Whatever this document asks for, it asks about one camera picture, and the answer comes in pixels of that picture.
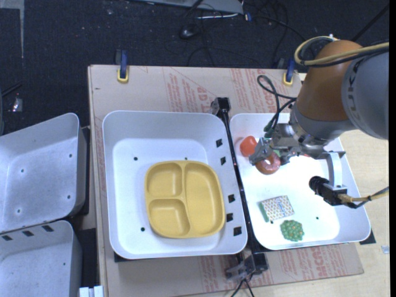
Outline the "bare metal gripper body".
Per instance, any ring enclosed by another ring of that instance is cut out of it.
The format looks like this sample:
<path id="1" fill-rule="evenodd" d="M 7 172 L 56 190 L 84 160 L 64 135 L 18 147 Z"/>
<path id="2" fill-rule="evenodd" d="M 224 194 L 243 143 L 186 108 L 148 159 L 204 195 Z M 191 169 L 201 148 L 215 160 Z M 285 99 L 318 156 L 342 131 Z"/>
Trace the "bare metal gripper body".
<path id="1" fill-rule="evenodd" d="M 281 123 L 275 127 L 270 146 L 279 156 L 281 153 L 290 153 L 292 157 L 307 156 L 317 159 L 328 143 L 328 140 L 308 134 L 298 124 Z"/>

